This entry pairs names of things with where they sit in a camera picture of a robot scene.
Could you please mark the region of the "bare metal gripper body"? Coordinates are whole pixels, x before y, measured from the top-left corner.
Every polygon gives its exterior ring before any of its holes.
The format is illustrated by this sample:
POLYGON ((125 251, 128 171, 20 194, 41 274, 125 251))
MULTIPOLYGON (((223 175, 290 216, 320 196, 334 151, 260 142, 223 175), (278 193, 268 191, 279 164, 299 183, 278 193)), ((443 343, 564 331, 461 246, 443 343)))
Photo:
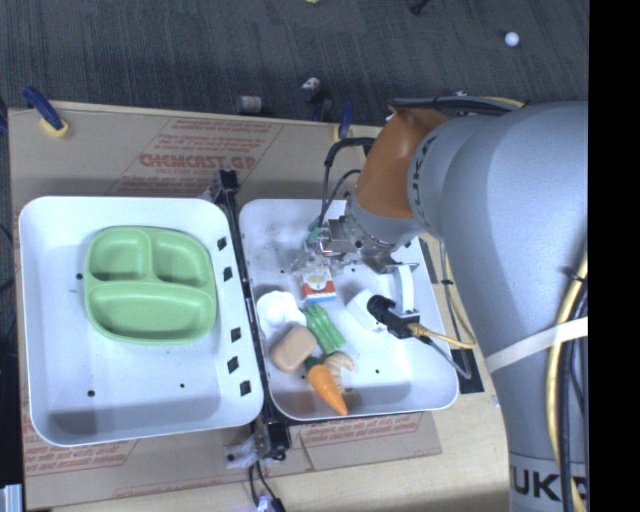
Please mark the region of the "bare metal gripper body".
POLYGON ((400 262, 392 257, 396 246, 381 242, 363 232, 346 217, 326 220, 318 236, 318 253, 341 264, 361 263, 377 274, 390 274, 407 266, 415 270, 418 262, 400 262))

